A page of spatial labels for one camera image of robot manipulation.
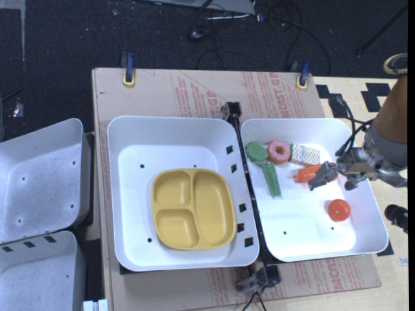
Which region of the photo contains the white plastic tray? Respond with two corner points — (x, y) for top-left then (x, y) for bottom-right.
(240, 117), (390, 263)
(106, 115), (261, 272)

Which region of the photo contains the black block with thin wires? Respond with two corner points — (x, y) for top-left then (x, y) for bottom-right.
(221, 101), (244, 120)
(235, 263), (282, 294)

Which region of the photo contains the green broccoli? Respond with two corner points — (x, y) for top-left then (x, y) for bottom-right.
(244, 141), (283, 198)

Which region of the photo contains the yellow divided plate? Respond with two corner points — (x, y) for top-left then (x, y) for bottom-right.
(150, 168), (237, 251)

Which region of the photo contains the brown cardboard board red print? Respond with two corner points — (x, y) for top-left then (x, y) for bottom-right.
(91, 67), (383, 311)

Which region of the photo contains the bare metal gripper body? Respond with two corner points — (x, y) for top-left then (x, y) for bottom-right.
(336, 146), (409, 189)

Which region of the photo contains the pink doughnut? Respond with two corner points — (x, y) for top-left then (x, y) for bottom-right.
(267, 140), (292, 166)

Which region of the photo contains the white and orange packet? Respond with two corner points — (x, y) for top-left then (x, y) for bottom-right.
(289, 143), (322, 168)

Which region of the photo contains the orange bottle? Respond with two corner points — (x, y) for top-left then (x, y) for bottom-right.
(292, 163), (340, 184)

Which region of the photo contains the orange round toy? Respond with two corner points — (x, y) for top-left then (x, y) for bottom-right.
(327, 198), (352, 223)

